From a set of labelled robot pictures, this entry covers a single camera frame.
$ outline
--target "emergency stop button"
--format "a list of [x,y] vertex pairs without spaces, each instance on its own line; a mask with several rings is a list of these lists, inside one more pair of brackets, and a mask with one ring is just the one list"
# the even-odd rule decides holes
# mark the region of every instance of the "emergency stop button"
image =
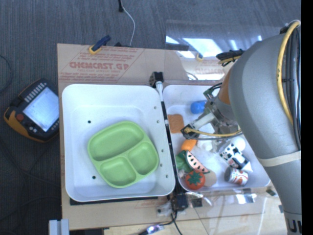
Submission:
[[16,120],[18,122],[21,122],[23,119],[24,119],[24,115],[23,114],[19,113],[19,114],[16,115]]

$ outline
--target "tin can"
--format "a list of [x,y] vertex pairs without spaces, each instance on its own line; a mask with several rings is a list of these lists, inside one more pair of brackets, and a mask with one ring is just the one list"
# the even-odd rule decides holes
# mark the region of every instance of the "tin can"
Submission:
[[248,182],[248,173],[243,170],[228,167],[225,171],[224,179],[226,182],[244,186]]

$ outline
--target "divided green plate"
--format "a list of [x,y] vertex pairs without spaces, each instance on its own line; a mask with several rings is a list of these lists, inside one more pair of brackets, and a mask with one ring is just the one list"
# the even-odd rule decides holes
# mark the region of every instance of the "divided green plate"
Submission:
[[159,163],[150,138],[131,121],[121,121],[97,132],[88,142],[88,153],[102,178],[115,188],[138,182]]

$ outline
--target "white container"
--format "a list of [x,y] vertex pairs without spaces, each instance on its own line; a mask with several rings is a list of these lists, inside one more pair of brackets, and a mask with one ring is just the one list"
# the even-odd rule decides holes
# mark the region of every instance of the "white container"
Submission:
[[[169,85],[165,87],[163,90],[163,98],[167,115],[182,115],[184,126],[196,120],[201,114],[193,114],[190,110],[190,105],[195,101],[206,100],[203,92],[205,92],[209,87],[210,86],[202,85]],[[203,126],[201,130],[209,133],[214,132],[211,124]],[[181,151],[180,147],[185,138],[183,137],[182,133],[171,133],[171,139],[173,144],[173,151],[176,155]],[[214,171],[217,176],[216,184],[211,187],[202,187],[198,191],[208,192],[218,190],[234,190],[241,188],[258,188],[267,186],[270,183],[269,176],[254,155],[254,152],[252,151],[248,142],[246,142],[246,147],[244,148],[242,153],[250,160],[253,170],[253,172],[249,173],[249,180],[244,187],[225,181],[224,174],[226,169],[228,168],[228,164],[221,159],[219,154],[211,151],[206,151],[203,148],[195,146],[192,150],[192,154],[205,167]],[[185,190],[192,191],[188,188],[183,179],[179,179],[179,182]]]
[[[175,187],[160,97],[149,86],[72,84],[62,93],[65,184],[79,202],[165,196]],[[98,131],[117,122],[137,123],[159,155],[158,168],[126,188],[109,186],[89,158],[87,144]]]

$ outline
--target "blue and yellow clamp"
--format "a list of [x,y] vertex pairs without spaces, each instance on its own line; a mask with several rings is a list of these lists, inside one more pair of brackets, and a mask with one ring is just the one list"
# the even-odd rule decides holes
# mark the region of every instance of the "blue and yellow clamp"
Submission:
[[89,47],[89,53],[91,55],[97,54],[101,50],[101,46],[105,46],[110,39],[111,37],[109,35],[106,35],[104,38],[100,39],[96,44]]

